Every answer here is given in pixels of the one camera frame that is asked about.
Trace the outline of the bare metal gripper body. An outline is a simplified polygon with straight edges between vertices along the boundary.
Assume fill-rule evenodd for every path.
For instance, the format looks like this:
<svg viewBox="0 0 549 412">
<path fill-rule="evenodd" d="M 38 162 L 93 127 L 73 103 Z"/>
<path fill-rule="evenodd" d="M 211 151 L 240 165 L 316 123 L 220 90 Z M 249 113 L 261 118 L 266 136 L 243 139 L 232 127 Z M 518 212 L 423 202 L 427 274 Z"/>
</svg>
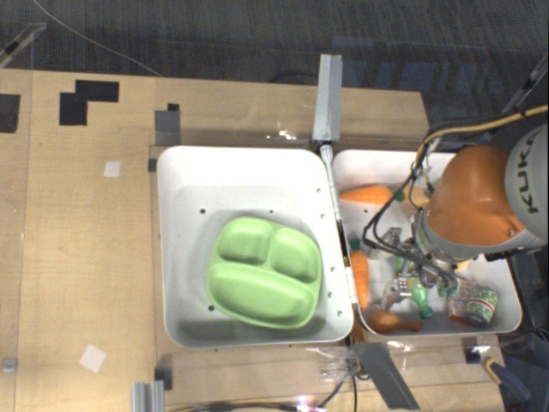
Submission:
<svg viewBox="0 0 549 412">
<path fill-rule="evenodd" d="M 432 284 L 439 288 L 457 288 L 455 275 L 429 259 L 412 240 L 406 240 L 402 249 L 407 254 L 402 265 L 403 276 L 417 276 L 424 287 Z"/>
</svg>

